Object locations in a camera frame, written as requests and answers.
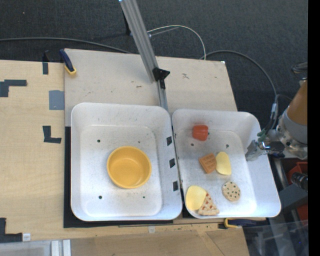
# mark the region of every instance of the yellow potato slice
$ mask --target yellow potato slice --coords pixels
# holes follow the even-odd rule
[[[226,152],[219,152],[216,157],[216,171],[222,175],[231,175],[231,163]]]
[[[200,186],[192,185],[185,195],[185,205],[191,211],[198,210],[206,198],[207,191]]]

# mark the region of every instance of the yellow bowl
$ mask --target yellow bowl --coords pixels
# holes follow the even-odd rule
[[[152,171],[148,156],[134,146],[115,149],[106,162],[106,169],[113,183],[123,189],[144,185]]]

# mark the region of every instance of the red object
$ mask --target red object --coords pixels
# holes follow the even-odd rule
[[[294,173],[308,174],[308,162],[297,162],[296,166],[286,173],[286,178],[288,180],[289,185],[292,184],[291,176]],[[301,205],[296,210],[301,221],[308,220],[308,203]]]
[[[199,141],[205,141],[208,138],[208,126],[206,125],[195,125],[192,128],[192,137]]]

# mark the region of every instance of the tomato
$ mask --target tomato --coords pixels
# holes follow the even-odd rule
[[[208,137],[208,126],[206,125],[195,125],[192,128],[192,137],[194,137],[195,139],[199,140],[199,141],[205,141]]]

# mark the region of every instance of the tray hole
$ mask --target tray hole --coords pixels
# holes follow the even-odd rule
[[[166,138],[166,145],[169,146],[172,143],[172,137],[169,136],[168,138]]]
[[[174,167],[176,165],[176,161],[174,158],[172,158],[170,161],[169,161],[169,164],[170,164],[170,168]]]
[[[179,186],[178,186],[178,181],[175,181],[175,182],[173,183],[173,191],[177,191],[178,188],[179,188]]]

